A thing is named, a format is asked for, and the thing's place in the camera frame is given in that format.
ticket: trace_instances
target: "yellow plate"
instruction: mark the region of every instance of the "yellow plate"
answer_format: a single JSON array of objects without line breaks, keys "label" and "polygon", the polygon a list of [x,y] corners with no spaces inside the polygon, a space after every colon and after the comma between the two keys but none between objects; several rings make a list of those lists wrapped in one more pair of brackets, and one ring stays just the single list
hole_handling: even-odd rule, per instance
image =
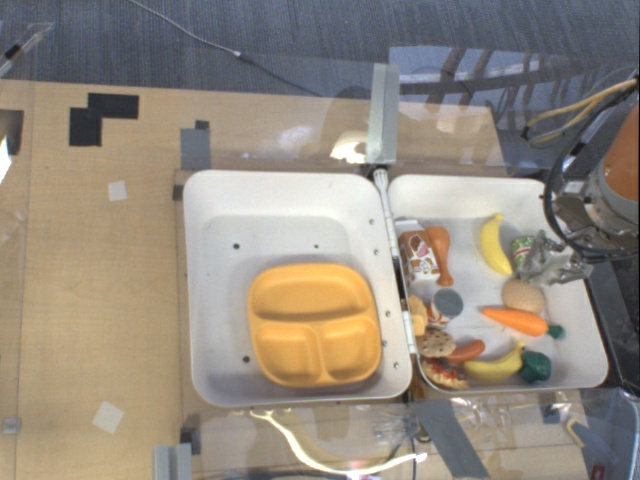
[{"label": "yellow plate", "polygon": [[262,272],[249,290],[249,327],[263,373],[288,387],[369,377],[380,363],[378,314],[366,280],[332,263]]}]

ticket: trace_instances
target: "yellow cable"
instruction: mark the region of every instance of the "yellow cable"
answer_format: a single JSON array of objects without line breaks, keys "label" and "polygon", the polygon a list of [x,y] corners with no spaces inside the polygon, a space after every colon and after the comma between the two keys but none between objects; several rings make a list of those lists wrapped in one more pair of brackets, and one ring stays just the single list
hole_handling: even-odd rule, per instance
[{"label": "yellow cable", "polygon": [[284,438],[287,440],[291,451],[296,456],[296,458],[302,462],[303,464],[309,466],[316,471],[323,471],[324,473],[330,473],[334,475],[348,476],[348,477],[357,477],[361,476],[369,476],[375,475],[381,471],[386,471],[388,469],[392,469],[403,462],[416,461],[423,462],[427,459],[427,453],[410,453],[407,455],[402,455],[400,457],[393,457],[389,459],[385,459],[384,462],[372,465],[372,466],[362,466],[362,467],[354,467],[349,469],[337,469],[331,466],[327,466],[322,462],[319,462],[317,459],[314,459],[309,455],[307,450],[303,447],[304,441],[312,441],[311,437],[306,432],[304,428],[304,424],[302,424],[302,428],[299,429],[301,436],[298,437],[295,432],[293,432],[290,428],[283,425],[275,418],[275,411],[265,410],[263,413],[258,411],[251,410],[249,414],[256,419],[264,420],[270,423],[276,430],[278,430]]},{"label": "yellow cable", "polygon": [[548,142],[552,139],[555,139],[556,137],[560,137],[560,135],[562,135],[565,130],[566,127],[560,128],[556,133],[553,133],[551,135],[543,135],[539,139],[530,140],[529,144],[542,144],[543,142]]},{"label": "yellow cable", "polygon": [[610,94],[614,93],[614,92],[618,92],[621,91],[622,89],[627,89],[629,87],[633,87],[634,85],[636,85],[637,81],[635,79],[633,80],[626,80],[624,82],[620,82],[619,84],[616,85],[612,85],[611,87],[609,87],[608,89],[604,89],[596,94],[594,94],[593,96],[589,96],[588,98],[585,98],[582,101],[578,101],[577,103],[573,103],[572,105],[568,105],[566,107],[562,107],[562,108],[557,108],[555,110],[549,110],[547,112],[543,112],[542,114],[534,117],[533,119],[531,119],[526,126],[527,127],[532,127],[534,124],[539,123],[540,121],[543,121],[544,119],[549,119],[550,117],[554,117],[554,116],[558,116],[558,115],[562,115],[562,114],[566,114],[567,112],[572,112],[574,110],[578,110],[582,107],[584,107],[585,105],[590,105],[591,103],[598,104],[600,101],[602,101],[603,98],[606,98],[607,96],[609,96]]},{"label": "yellow cable", "polygon": [[573,117],[571,119],[571,121],[569,121],[565,126],[573,126],[574,124],[582,121],[585,117],[587,117],[587,115],[589,114],[589,112],[591,112],[597,105],[598,103],[600,103],[604,98],[601,98],[599,100],[595,100],[592,101],[591,103],[589,103],[583,110],[582,112],[580,112],[578,115],[576,115],[575,117]]}]

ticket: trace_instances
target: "toy banana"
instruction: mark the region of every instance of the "toy banana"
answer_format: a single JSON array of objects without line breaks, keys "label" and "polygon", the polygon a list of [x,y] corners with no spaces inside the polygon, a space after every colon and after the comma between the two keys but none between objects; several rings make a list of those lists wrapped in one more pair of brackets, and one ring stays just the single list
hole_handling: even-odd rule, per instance
[{"label": "toy banana", "polygon": [[482,255],[489,266],[499,272],[510,276],[513,274],[513,268],[509,262],[509,258],[500,246],[500,221],[502,214],[497,213],[493,219],[486,222],[480,231],[480,247]]},{"label": "toy banana", "polygon": [[469,377],[486,382],[506,379],[515,375],[522,368],[520,352],[524,348],[524,342],[518,340],[516,346],[500,359],[495,361],[465,361],[462,363],[464,371]]}]

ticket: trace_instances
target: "clear plastic sheet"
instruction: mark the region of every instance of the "clear plastic sheet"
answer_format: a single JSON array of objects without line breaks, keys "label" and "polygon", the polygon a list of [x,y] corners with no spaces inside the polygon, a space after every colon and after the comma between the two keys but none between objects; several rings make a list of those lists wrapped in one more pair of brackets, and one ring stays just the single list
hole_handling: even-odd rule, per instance
[{"label": "clear plastic sheet", "polygon": [[[433,54],[433,51],[431,47],[423,47],[420,54],[428,57]],[[470,59],[466,61],[468,66],[465,67],[464,62],[467,56]],[[520,137],[526,120],[554,106],[575,102],[604,86],[624,80],[629,74],[628,65],[594,65],[576,58],[554,58],[553,61],[547,60],[545,61],[547,64],[544,64],[544,59],[538,59],[535,56],[498,52],[491,57],[486,69],[490,74],[500,73],[501,69],[510,73],[502,76],[507,78],[503,83],[509,82],[513,85],[490,91],[478,90],[470,95],[474,88],[472,82],[476,80],[472,76],[472,68],[478,61],[478,52],[475,52],[475,56],[474,52],[466,54],[459,67],[461,70],[459,78],[462,81],[451,82],[451,87],[443,86],[439,82],[443,74],[435,72],[432,76],[433,82],[422,84],[427,94],[401,95],[397,113],[391,113],[393,118],[397,119],[396,160],[385,166],[388,168],[391,180],[402,174],[518,177],[525,173],[535,174],[535,177],[543,180],[548,167],[547,161],[555,159],[558,150],[565,147],[570,132],[567,132],[568,135],[565,138],[559,137],[555,141],[544,142],[534,147]],[[279,72],[286,72],[285,61],[286,59],[278,64],[272,59],[271,65],[272,67],[280,66]],[[313,63],[316,71],[323,63],[326,65],[326,83],[329,85],[336,82],[339,77],[328,74],[341,73],[338,67],[333,66],[335,62],[318,59]],[[345,66],[348,63],[341,61],[337,64],[339,68],[346,69]],[[401,63],[401,91],[403,90],[402,80],[407,80],[406,77],[403,78],[405,68]],[[522,74],[523,70],[526,74],[525,68],[535,68],[538,71],[546,69],[547,73],[543,74],[544,76],[539,75],[543,77],[542,80],[547,80],[552,75],[562,75],[561,87],[553,81],[537,84],[531,82],[535,86],[533,89],[528,85],[528,80],[525,80],[527,83],[518,83],[517,77],[515,79],[514,77],[518,73]],[[203,93],[190,99],[188,107],[183,107],[181,122],[195,123],[197,120],[205,120],[208,123],[209,148],[204,150],[202,160],[213,169],[352,172],[370,176],[372,166],[366,165],[367,151],[371,147],[372,127],[370,125],[375,118],[375,113],[379,111],[376,101],[380,99],[384,90],[375,87],[375,65],[366,66],[357,63],[353,71],[359,73],[357,86],[361,93],[357,94],[366,94],[366,99],[353,97],[356,92],[344,86],[334,87],[335,90],[339,89],[336,98],[291,96],[267,98],[248,94],[224,94],[223,96],[219,93]],[[316,79],[304,71],[293,70],[291,73],[297,73],[302,77],[294,77],[298,82],[304,76],[308,76],[305,79],[307,82]],[[495,80],[499,82],[501,77],[496,75],[495,80],[489,79],[492,83],[497,83]],[[458,93],[441,94],[438,91],[443,87]],[[505,104],[504,100],[507,98],[505,94],[509,91],[519,95],[520,99],[524,98],[523,93],[529,91],[530,94],[524,98],[524,102],[520,99],[514,101],[509,99],[511,103]],[[462,101],[465,94],[468,98]],[[495,107],[500,105],[508,106],[509,118],[504,117],[506,114],[496,114]],[[267,117],[256,125],[254,121],[245,118],[248,109],[255,113],[264,113]],[[550,123],[543,123],[537,133],[544,133],[554,127],[562,126],[566,118],[560,116],[550,121]],[[181,129],[181,133],[187,133],[187,130],[194,126],[195,124],[188,124]],[[508,126],[508,130],[502,130],[508,132],[507,135],[502,133],[502,126]],[[573,161],[573,172],[581,170],[589,172],[594,169],[599,158],[611,144],[616,131],[615,123],[611,123],[597,137],[583,145],[581,152]],[[570,253],[571,250],[567,249],[566,256],[569,257]],[[572,282],[582,283],[580,279]],[[589,286],[593,292],[592,300],[604,300],[597,293],[599,285],[602,284],[604,283],[597,281],[590,283]],[[633,281],[627,283],[622,287],[622,291],[633,291],[633,285]],[[628,372],[638,369],[637,361],[634,359],[637,355],[634,355],[634,351],[637,350],[638,343],[637,325],[634,328],[634,321],[637,321],[637,308],[625,304],[620,296],[609,300],[612,304],[601,303],[595,309],[597,312],[604,311],[612,314],[612,318],[621,323],[621,325],[608,326],[608,330],[613,334],[609,341],[615,342],[618,349],[613,350],[612,353],[620,357],[619,360],[623,363],[621,370],[625,372],[622,379],[611,376],[609,382],[613,385],[625,385],[633,390],[635,388],[631,386],[637,385],[637,379],[634,380],[634,375]],[[618,336],[630,337],[630,339],[620,339]],[[617,358],[613,359],[612,364],[615,365],[617,361]]]},{"label": "clear plastic sheet", "polygon": [[[28,66],[27,55],[19,62]],[[0,80],[0,476],[16,474],[34,87]]]},{"label": "clear plastic sheet", "polygon": [[[482,478],[484,467],[494,479],[626,479],[637,466],[640,406],[622,390],[441,402],[192,415],[189,436],[199,446],[193,477]],[[423,404],[451,408],[448,427],[430,435],[420,420]],[[462,441],[474,457],[460,455]],[[473,460],[482,467],[461,474],[460,465]]]}]

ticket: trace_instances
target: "toy carrot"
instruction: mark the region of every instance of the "toy carrot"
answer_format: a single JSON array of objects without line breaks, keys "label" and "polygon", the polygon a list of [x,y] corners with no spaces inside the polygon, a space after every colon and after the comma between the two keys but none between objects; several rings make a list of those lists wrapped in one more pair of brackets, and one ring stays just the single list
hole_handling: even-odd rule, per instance
[{"label": "toy carrot", "polygon": [[557,339],[563,333],[563,329],[559,325],[549,326],[543,318],[522,309],[485,308],[482,312],[496,322],[529,336],[542,336],[546,332],[553,339]]}]

